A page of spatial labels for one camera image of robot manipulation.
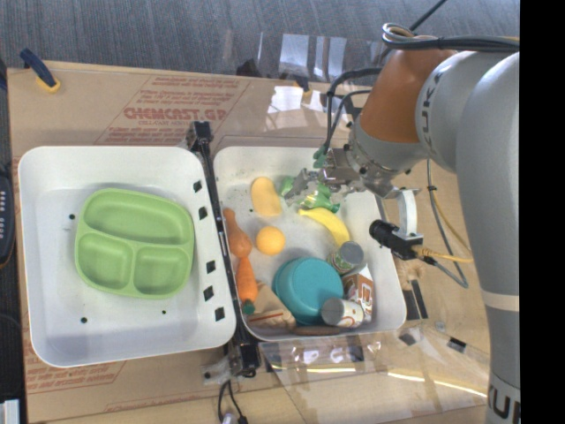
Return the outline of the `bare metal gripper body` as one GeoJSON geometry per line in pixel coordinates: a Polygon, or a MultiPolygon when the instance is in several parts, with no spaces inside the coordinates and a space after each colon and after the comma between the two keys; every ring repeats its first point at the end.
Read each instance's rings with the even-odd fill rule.
{"type": "Polygon", "coordinates": [[[354,192],[371,192],[380,198],[394,194],[392,179],[396,171],[370,160],[362,150],[343,146],[329,148],[319,156],[319,181],[324,184],[348,185],[354,192]]]}

